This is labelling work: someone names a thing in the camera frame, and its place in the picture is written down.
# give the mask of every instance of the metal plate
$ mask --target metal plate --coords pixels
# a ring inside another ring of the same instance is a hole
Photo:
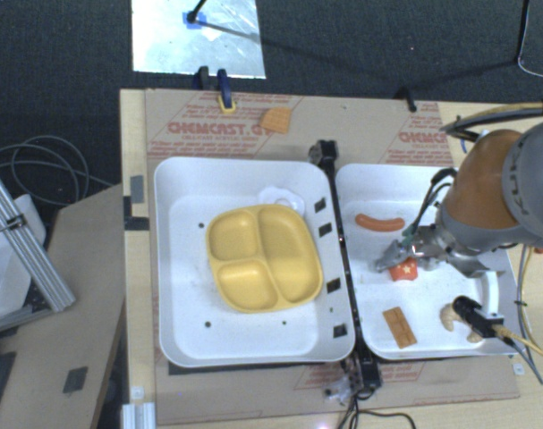
[[[235,78],[265,79],[255,0],[207,0],[199,24],[185,20],[199,0],[132,0],[133,69],[193,74],[206,65]]]

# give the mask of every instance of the orange sausage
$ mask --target orange sausage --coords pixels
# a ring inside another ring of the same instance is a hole
[[[365,229],[376,232],[394,232],[400,231],[404,227],[403,218],[394,219],[375,219],[363,213],[359,213],[354,218],[354,221]]]

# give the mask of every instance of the wooden edge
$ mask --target wooden edge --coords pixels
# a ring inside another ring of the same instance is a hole
[[[124,198],[131,197],[132,177],[143,177],[143,201],[131,203],[132,215],[148,218],[143,90],[121,91],[120,118],[123,195]],[[156,399],[149,231],[124,231],[124,246],[130,403],[140,404]]]

